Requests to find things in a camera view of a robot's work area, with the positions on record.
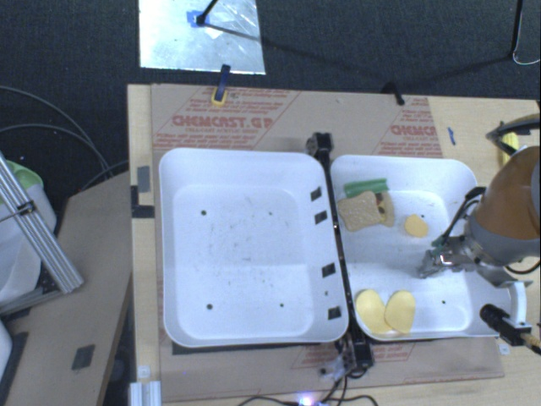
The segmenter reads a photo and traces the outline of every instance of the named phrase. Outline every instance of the cardboard sheet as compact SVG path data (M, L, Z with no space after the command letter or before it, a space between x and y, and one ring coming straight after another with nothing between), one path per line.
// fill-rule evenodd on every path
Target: cardboard sheet
M303 151L314 132L331 132L333 157L343 154L442 157L429 99L336 92L229 89L223 107L212 87L151 87L160 379L164 402L281 392L325 391L320 369L337 356L333 344L280 348L174 345L163 329L161 216L157 164L175 147ZM375 365L355 387L458 381L504 375L493 339L378 344Z

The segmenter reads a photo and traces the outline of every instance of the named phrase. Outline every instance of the black bracket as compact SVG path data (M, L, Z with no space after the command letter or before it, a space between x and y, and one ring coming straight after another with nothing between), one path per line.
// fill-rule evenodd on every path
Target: black bracket
M4 218L0 218L0 222L6 221L9 218L13 218L18 215L21 215L21 216L28 215L29 213L32 213L35 210L36 210L36 205L34 204L34 201L33 200L27 201L23 205L17 206L17 211L15 213L12 213L11 215L7 215Z
M137 185L130 188L132 200L132 218L154 218L154 206L142 206L139 204L139 189Z
M342 281L346 292L347 313L349 316L349 325L347 335L351 338L357 368L366 370L374 365L374 357L370 348L370 339L364 334L357 324L355 316L355 304L353 303L351 286L349 284L349 276L347 275L346 258L344 257L344 249L342 246L342 237L340 234L340 226L338 224L338 211L336 209L335 195L331 179L331 151L334 148L332 136L329 133L314 133L306 141L306 151L309 155L317 159L323 170L325 171L325 181L327 183L327 194L331 204L331 215L335 230L336 248L338 249L338 258L340 268L342 270Z
M402 97L402 94L398 90L398 87L396 87L396 84L393 81L389 81L386 85L384 85L381 89L381 93L393 94L396 98L396 103L399 106L403 106L406 103L406 101L404 101L404 98Z

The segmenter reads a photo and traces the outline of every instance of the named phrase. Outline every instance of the wooden table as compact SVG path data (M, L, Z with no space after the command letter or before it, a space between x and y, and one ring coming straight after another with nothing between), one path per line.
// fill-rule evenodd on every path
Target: wooden table
M128 174L72 197L58 242L85 283L7 324L28 333L7 406L103 403L131 298Z
M346 102L358 101L362 103L363 98L367 97L362 94L349 95L354 94L348 94ZM319 96L325 96L328 99L325 99L325 106L328 106L328 110L343 105L343 96L340 93L319 94L310 92L306 96L311 98L310 103L312 105L310 107L314 109L317 108L314 104L318 101ZM388 96L381 96L383 105L388 104L389 100ZM487 185L500 166L497 150L485 140L484 135L495 128L500 121L509 122L528 114L538 114L538 106L535 101L430 97L428 102L434 126L440 139L443 157L455 158L467 164L474 171L478 183L481 185ZM152 168L155 166L152 151L150 86L131 85L128 88L128 114L130 178L132 187L137 188L141 173L149 173L152 176ZM369 121L361 121L361 124L370 125ZM302 120L300 125L309 127L308 119ZM454 134L455 144L451 142L448 129L451 129ZM538 134L523 141L538 145ZM151 185L145 191L139 192L137 198L139 205L153 206L155 204L153 186ZM155 231L156 225L153 217L142 216L134 218L132 221L136 359L139 373L138 381L141 382L161 379L160 340L157 328L159 312L156 286ZM533 280L533 284L527 289L527 318L534 324L538 322L539 318L539 271L531 274L528 278ZM370 394L382 406L386 404L412 406L423 404L536 404L538 401L538 384L535 382L541 371L541 359L525 348L513 348L510 354L501 357L501 361L505 372L503 378L400 385L398 387L365 387L360 391L350 389L347 397L357 395L360 392ZM298 395L295 394L272 397L298 399ZM240 397L222 398L216 401L200 400L179 404L233 406L242 400ZM263 405L267 403L252 402L250 404ZM350 404L360 405L367 403L358 401Z

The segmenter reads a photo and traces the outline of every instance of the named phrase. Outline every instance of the wire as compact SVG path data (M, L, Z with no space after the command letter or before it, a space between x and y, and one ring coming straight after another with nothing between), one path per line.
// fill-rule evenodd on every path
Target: wire
M344 398L346 397L346 391L347 391L347 376L344 377L344 387L342 388L342 395L340 396L340 399L338 400L338 404L336 406L340 406L342 402L344 401Z
M29 97L30 99L38 101L41 104L51 108L53 111L57 112L62 117L64 117L66 120L68 120L80 132L82 137L89 143L90 147L97 151L96 145L94 144L94 142L92 141L90 136L85 132L84 129L82 129L79 126L79 124L77 122L75 122L75 119L71 118L65 111L61 110L60 108L58 108L54 104L50 103L46 99L43 99L43 98L39 97L38 95L34 95L33 93L29 93L28 91L22 91L21 89L16 89L14 87L9 87L9 86L6 86L6 85L0 85L0 90L9 91L11 93L16 93L17 95ZM109 167L108 162L104 158L101 159L100 162L101 162L101 168L102 169L105 170L106 168Z
M350 376L347 376L344 380L344 388L342 390L342 395L340 396L340 398L333 398L333 397L330 397L330 398L327 398L326 401L328 402L338 402L336 404L336 406L340 406L342 403L346 403L346 402L354 402L355 400L363 400L363 399L366 399L366 400L369 400L374 406L379 406L378 405L378 402L375 401L375 398L373 398L372 396L369 396L369 395L360 395L360 396L355 396L355 397L350 397L350 398L346 398L346 391L347 391L347 379L350 379L351 377Z
M356 374L355 371L352 371L350 374L349 374L349 378L350 379L360 379L361 377L364 376L364 374L366 373L366 369L365 370L362 370L360 373Z
M91 142L89 142L85 138L81 137L80 135L76 134L75 132L70 131L69 129L64 129L64 128L61 128L59 126L43 124L43 123L22 123L20 125L13 125L13 126L8 126L6 128L1 128L0 129L0 134L6 133L8 131L14 131L14 130L18 130L18 129L30 129L30 128L48 129L48 130L51 130L51 131L58 131L58 132L62 132L64 134L67 134L67 135L75 138L76 140L80 141L84 145L86 145L97 156L97 158L99 159L99 161L101 163L101 168L103 168L104 171L107 168L110 167L107 164L107 161L105 160L103 155L94 147L94 145Z
M532 350L534 353L541 355L541 340L526 332L521 334L521 339L524 341L527 348Z
M521 13L520 19L518 20L518 34L516 37L515 49L513 50L513 62L515 62L516 64L520 64L521 66L528 66L531 64L539 63L540 59L533 60L532 62L521 62L520 60L518 60L518 58L516 58L516 50L518 50L518 42L521 40L521 31L522 31L522 13Z
M524 270L524 271L518 271L517 269L513 269L512 267L508 267L506 266L506 270L509 271L509 272L512 272L514 274L517 274L517 275L526 275L526 274L531 274L532 272L534 272L536 269L538 269L539 267L541 266L541 259L538 260L538 262L533 265L532 267Z
M443 239L441 242L442 245L447 243L447 239L451 235L451 232L453 231L453 228L455 228L458 220L460 220L461 218L464 218L464 216L467 215L467 210L471 206L476 205L477 203L479 203L479 200L468 201L468 198L464 200L464 202L462 203L462 206L458 208L458 212L456 213L455 217L452 219L451 224L449 225L447 230L445 230L443 234L441 235L441 238Z
M335 391L338 389L338 386L340 385L341 381L342 381L342 379L338 379L335 382L335 384L333 385L333 387L331 388L329 393L320 400L320 403L327 403L329 401L329 399L332 397L332 394L334 394Z
M117 162L116 164L111 165L107 170L103 170L102 172L98 173L96 176L94 176L94 178L92 178L85 185L83 185L81 187L81 191L84 191L85 189L88 189L96 180L98 180L102 176L108 174L109 172L111 172L115 168L121 167L121 166L123 166L125 164L128 164L128 160Z
M272 402L272 403L276 403L276 404L283 404L285 406L298 406L297 402L282 402L281 400L278 400L276 398L265 397L265 396L253 396L253 397L250 397L250 398L244 400L242 403L239 403L237 406L244 406L245 404L253 402L254 400L264 400L266 402Z
M331 400L333 402L340 401L341 403L354 402L355 400L363 400L363 399L369 400L374 406L379 406L378 402L375 401L375 398L373 398L372 396L367 396L367 395L344 398L342 400L339 399L339 398L329 398L329 400Z

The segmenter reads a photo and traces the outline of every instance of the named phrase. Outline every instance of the wooden board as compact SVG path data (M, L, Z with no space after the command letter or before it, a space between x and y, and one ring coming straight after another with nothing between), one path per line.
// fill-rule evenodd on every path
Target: wooden board
M139 167L149 167L150 175L152 175L151 169L156 163L152 159L153 139L150 124L153 105L151 103L152 89L150 86L145 85L132 85L128 88L130 137L133 136L133 141L130 142L132 185L137 185L138 183L137 169ZM183 86L178 91L171 89L169 95L174 97L178 92L182 96L191 97L193 95L199 95L201 90L195 86ZM321 128L315 129L310 124L310 122L319 122L317 116L314 116L318 110L325 109L325 112L332 114L333 109L338 110L346 104L349 110L354 111L355 103L357 102L359 108L362 108L361 106L367 101L368 96L363 94L343 95L336 92L299 92L294 97L295 107L289 107L288 111L291 112L291 110L294 110L297 123L301 123L300 126L287 126L284 123L285 120L282 119L279 125L274 126L265 133L266 138L257 139L258 148L261 146L263 146L262 148L265 148L265 146L269 148L269 146L276 145L277 150L283 150L288 146L292 146L294 150L297 148L302 149L304 141L311 135L310 131L321 130ZM377 98L376 100L374 99L374 95L371 95L369 100L371 102L378 101ZM381 106L383 108L389 108L392 100L392 96L380 96ZM456 158L465 162L476 174L479 184L488 184L500 166L497 149L484 138L484 135L495 128L500 121L509 122L516 118L538 112L538 106L535 101L430 97L428 98L428 102L443 157ZM325 129L330 130L334 134L332 125L330 123L329 125L330 127ZM370 132L370 120L364 116L358 116L356 125L357 130L368 130ZM451 142L449 129L454 135L454 144ZM347 130L348 128L344 127L337 129L338 138L341 142L341 150L347 148L347 143L354 142L354 136L348 134ZM538 145L538 133L525 141L529 144ZM145 200L145 203L152 205L154 203L153 190L151 189L150 192L139 195L141 200ZM136 325L139 325L137 327L136 358L141 370L150 370L150 373L145 374L148 377L141 377L139 375L139 380L160 380L164 375L161 373L160 337L156 328L159 317L159 305L156 300L158 293L156 286L156 258L152 260L153 255L151 253L151 249L156 249L155 224L148 218L134 219L132 221L132 228L134 231L135 318ZM529 303L527 314L531 322L536 322L539 315L538 273L531 277L534 280L534 284L527 290ZM483 351L479 355L479 364L483 361L483 353L495 355L498 350L496 342L491 338L445 340L439 343L434 342L434 344L438 345L434 347L430 346L431 356L435 354L446 354L451 357L453 354L457 356L468 356ZM191 355L191 359L187 362L191 365L197 365L198 359L196 356ZM200 363L203 369L208 369L209 366L212 366L208 354L205 354L205 356L201 355ZM514 348L509 356L502 357L505 378L472 380L477 378L472 369L465 371L461 375L461 369L456 367L456 365L454 368L447 369L449 371L448 376L445 376L445 372L443 371L443 376L439 379L438 376L430 374L426 374L426 377L423 378L422 368L412 369L414 376L409 381L404 381L399 387L364 388L363 393L374 395L380 404L400 403L411 405L451 402L471 405L485 403L503 405L511 402L528 404L528 402L531 403L537 397L534 386L528 389L521 382L527 379L528 374L536 374L541 370L541 361L532 352L524 348ZM261 369L260 367L254 368L253 371L261 371ZM182 376L180 376L183 373L185 374L181 369L178 369L178 384L180 387L183 383L189 383L183 381ZM167 377L170 380L171 377L174 379L171 373L167 373ZM480 372L478 377L483 378L487 376L486 373L483 374L483 372ZM451 380L455 382L424 383ZM351 385L358 387L364 383L368 382L363 378ZM348 393L348 397L357 393L352 389ZM298 400L297 394L278 397ZM314 395L314 398L320 397L322 397L322 393ZM218 401L203 400L167 404L222 404L233 406L240 403L240 401L241 399L239 398L223 398ZM265 402L252 402L250 404L265 404Z
M103 403L131 297L130 240L127 173L69 200L58 241L85 284L8 323L29 333L8 406ZM72 370L92 345L90 365Z

